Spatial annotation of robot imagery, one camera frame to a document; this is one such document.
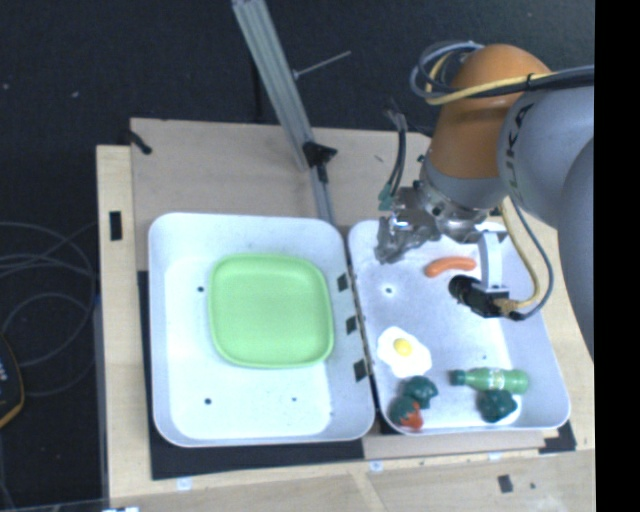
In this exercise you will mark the white and yellow fried egg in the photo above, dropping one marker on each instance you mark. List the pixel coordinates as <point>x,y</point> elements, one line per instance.
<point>402,350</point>

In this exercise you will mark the brown cardboard board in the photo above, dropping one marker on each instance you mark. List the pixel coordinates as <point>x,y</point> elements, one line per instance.
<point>225,170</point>

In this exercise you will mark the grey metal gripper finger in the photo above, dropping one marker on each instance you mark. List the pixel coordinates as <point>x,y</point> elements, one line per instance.
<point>407,245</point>
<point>384,245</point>

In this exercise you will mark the green plastic bottle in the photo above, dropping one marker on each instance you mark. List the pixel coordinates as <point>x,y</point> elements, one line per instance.
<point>492,380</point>

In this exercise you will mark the dark green toy broccoli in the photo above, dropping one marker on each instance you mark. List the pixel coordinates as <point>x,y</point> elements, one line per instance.
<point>421,390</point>
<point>496,406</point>

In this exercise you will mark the white plastic tray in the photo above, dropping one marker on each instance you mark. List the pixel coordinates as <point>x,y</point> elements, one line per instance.
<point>190,350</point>
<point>465,335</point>

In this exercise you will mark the orange toy sausage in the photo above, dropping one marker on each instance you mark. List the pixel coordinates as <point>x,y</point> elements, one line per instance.
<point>450,266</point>

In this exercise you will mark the green and red toy vegetable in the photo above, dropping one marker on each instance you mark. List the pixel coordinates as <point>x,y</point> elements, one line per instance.
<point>404,412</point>

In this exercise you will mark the green plate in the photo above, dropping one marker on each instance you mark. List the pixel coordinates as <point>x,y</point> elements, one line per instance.
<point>270,310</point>

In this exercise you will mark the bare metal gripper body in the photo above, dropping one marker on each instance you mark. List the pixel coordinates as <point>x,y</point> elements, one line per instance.
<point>435,215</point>

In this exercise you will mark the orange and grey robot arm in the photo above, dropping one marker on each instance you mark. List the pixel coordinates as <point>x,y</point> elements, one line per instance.
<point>545,150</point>

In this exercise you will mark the black cylinder on white bracket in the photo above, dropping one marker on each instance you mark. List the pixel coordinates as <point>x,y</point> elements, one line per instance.
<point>475,295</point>

